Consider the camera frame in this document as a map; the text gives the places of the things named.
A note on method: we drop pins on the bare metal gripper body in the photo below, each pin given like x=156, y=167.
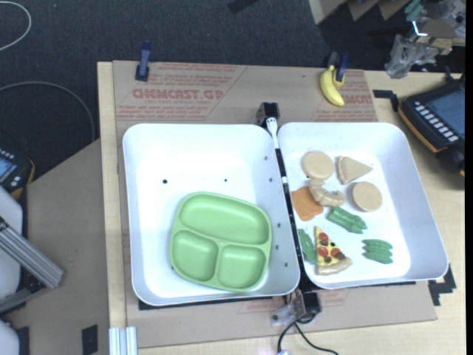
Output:
x=449, y=32

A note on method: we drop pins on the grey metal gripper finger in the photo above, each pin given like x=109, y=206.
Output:
x=399, y=55
x=425, y=53

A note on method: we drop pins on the yellow banana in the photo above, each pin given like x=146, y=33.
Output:
x=330, y=89

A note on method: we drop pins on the tan triangular bread slice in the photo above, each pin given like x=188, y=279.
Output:
x=349, y=169

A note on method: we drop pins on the round tan biscuit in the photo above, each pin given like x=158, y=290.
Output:
x=367, y=197
x=317, y=164

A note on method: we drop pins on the white plastic tray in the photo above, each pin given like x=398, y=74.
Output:
x=155, y=235
x=414, y=198

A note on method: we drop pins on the tan croissant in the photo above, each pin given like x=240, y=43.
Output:
x=325, y=195

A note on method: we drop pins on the thin black and white rod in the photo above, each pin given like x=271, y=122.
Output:
x=284, y=178

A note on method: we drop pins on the brown cardboard board red print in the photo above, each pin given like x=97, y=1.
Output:
x=229, y=87

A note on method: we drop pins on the green asparagus bundle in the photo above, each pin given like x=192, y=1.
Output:
x=345, y=220

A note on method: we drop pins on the orange cheese slice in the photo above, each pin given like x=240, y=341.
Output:
x=305, y=205

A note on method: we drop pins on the green pea pods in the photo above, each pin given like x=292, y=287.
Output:
x=377, y=251

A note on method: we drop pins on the pizza slice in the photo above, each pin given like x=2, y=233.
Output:
x=327, y=253

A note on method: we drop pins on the green lettuce leaf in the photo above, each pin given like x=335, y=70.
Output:
x=306, y=246

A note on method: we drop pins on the green divided plate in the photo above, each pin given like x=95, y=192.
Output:
x=221, y=216

